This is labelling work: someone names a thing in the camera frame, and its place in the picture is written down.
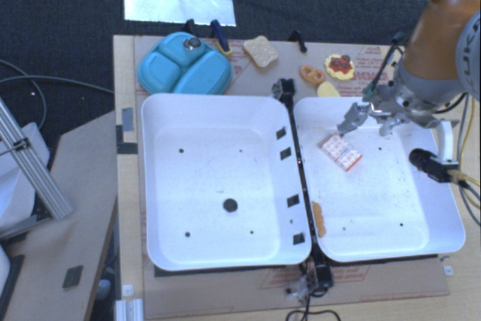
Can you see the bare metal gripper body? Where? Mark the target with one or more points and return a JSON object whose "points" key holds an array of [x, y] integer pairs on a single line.
{"points": [[407, 109]]}

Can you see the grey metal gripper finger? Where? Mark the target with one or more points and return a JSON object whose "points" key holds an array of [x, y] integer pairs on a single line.
{"points": [[387, 128], [353, 119]]}

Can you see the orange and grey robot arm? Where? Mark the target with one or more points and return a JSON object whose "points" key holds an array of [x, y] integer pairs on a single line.
{"points": [[432, 45]]}

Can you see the orange and white carton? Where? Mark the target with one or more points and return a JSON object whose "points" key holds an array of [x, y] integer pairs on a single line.
{"points": [[341, 152]]}

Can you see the yellow potato chip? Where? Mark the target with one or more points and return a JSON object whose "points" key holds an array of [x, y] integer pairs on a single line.
{"points": [[327, 90]]}

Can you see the yellow pizza with red sauce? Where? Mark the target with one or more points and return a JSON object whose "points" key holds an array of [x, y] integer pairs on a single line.
{"points": [[340, 67]]}

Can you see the orange pretzel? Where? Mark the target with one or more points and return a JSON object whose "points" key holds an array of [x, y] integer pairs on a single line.
{"points": [[312, 74]]}

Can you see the thin black rod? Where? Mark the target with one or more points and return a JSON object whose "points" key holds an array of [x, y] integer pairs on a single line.
{"points": [[300, 169]]}

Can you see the white plastic tray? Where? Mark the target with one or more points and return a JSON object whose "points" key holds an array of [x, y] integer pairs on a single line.
{"points": [[210, 184], [376, 206]]}

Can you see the orange bacon strip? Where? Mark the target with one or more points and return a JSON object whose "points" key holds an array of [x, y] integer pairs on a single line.
{"points": [[319, 220]]}

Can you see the beige toast slice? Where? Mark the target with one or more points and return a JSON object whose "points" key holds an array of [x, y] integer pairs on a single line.
{"points": [[261, 51]]}

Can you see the black round disc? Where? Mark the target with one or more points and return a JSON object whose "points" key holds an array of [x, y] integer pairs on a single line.
{"points": [[230, 205]]}

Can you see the blue divided plate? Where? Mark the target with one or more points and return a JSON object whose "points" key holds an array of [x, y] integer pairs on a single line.
{"points": [[176, 73]]}

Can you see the brown cardboard board red print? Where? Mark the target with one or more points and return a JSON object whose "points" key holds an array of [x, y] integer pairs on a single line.
{"points": [[244, 293]]}

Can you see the black cylinder on white bracket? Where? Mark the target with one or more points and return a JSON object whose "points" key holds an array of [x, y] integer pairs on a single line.
{"points": [[428, 161]]}

